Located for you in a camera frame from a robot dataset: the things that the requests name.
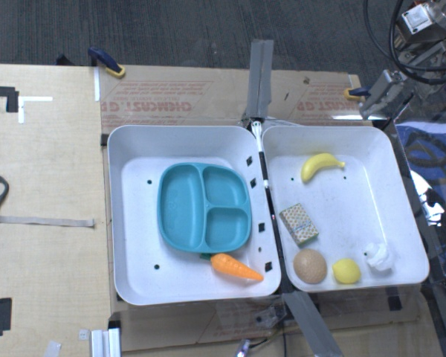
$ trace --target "white plastic tray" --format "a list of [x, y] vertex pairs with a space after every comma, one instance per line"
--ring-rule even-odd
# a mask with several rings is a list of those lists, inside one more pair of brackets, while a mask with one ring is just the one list
[[[275, 126], [263, 135], [271, 194], [288, 277], [307, 292], [413, 284], [423, 281], [429, 263], [401, 180], [388, 137], [372, 127]], [[330, 152], [346, 162], [343, 170], [319, 171], [303, 184], [303, 163], [319, 152]], [[307, 211], [320, 232], [303, 247], [318, 250], [327, 261], [327, 277], [304, 283], [293, 267], [300, 250], [279, 218], [296, 203]], [[373, 271], [363, 252], [370, 242], [385, 242], [393, 256], [389, 273]], [[339, 284], [332, 264], [352, 258], [361, 268], [353, 285]]]
[[[109, 137], [108, 156], [114, 282], [122, 299], [149, 305], [254, 298], [277, 290], [279, 259], [258, 149], [249, 131], [236, 126], [122, 126]], [[219, 274], [199, 254], [165, 243], [158, 230], [158, 185], [165, 169], [181, 162], [222, 165], [245, 180], [251, 235], [245, 246], [229, 254], [263, 274], [262, 282]]]

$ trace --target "yellow lemon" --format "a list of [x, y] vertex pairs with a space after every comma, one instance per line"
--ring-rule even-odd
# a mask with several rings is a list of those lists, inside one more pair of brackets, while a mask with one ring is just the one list
[[350, 258], [343, 258], [332, 265], [335, 279], [343, 284], [353, 284], [360, 279], [358, 264]]

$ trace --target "brown egg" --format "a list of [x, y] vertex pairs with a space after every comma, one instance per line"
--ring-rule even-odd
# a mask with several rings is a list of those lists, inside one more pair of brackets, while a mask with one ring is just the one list
[[304, 282], [315, 284], [321, 282], [327, 275], [326, 259], [319, 251], [304, 248], [294, 257], [296, 275]]

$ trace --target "gray carpet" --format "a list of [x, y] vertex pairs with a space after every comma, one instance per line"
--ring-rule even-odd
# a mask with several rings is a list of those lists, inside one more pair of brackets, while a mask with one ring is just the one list
[[[371, 0], [387, 42], [395, 0]], [[274, 69], [346, 71], [372, 84], [391, 64], [371, 43], [362, 0], [0, 0], [0, 63], [90, 65], [89, 46], [128, 65], [248, 68], [274, 39]]]

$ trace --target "black cable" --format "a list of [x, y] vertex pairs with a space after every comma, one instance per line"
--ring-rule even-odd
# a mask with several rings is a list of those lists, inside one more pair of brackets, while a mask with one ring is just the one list
[[398, 19], [398, 15], [400, 13], [400, 9], [401, 6], [403, 4], [404, 0], [398, 0], [396, 2], [395, 5], [395, 9], [393, 10], [393, 14], [392, 14], [392, 19], [390, 20], [390, 34], [389, 34], [389, 39], [388, 39], [388, 43], [389, 43], [389, 47], [390, 47], [390, 56], [393, 60], [393, 62], [398, 66], [398, 68], [404, 73], [406, 74], [408, 77], [417, 80], [418, 82], [421, 83], [426, 83], [428, 85], [441, 85], [443, 83], [446, 83], [446, 76], [443, 78], [439, 78], [439, 79], [428, 79], [428, 78], [423, 78], [420, 77], [419, 75], [417, 75], [416, 73], [413, 73], [411, 71], [408, 70], [408, 68], [412, 69], [412, 70], [421, 70], [421, 71], [446, 71], [446, 66], [444, 67], [426, 67], [426, 68], [422, 68], [419, 66], [411, 66], [411, 65], [406, 65], [404, 63], [401, 63], [398, 60], [398, 56], [395, 52], [395, 26], [396, 26], [396, 21]]
[[373, 44], [377, 47], [381, 53], [388, 58], [389, 60], [392, 59], [392, 57], [389, 55], [387, 51], [380, 45], [378, 40], [375, 38], [375, 34], [373, 33], [372, 26], [370, 25], [369, 20], [369, 0], [363, 0], [363, 20], [365, 21], [365, 28], [367, 33], [369, 34], [370, 39], [372, 40]]
[[264, 340], [260, 341], [260, 342], [256, 342], [255, 344], [250, 344], [250, 349], [253, 349], [255, 347], [258, 347], [261, 344], [264, 344], [265, 342], [268, 342], [268, 338], [265, 338]]

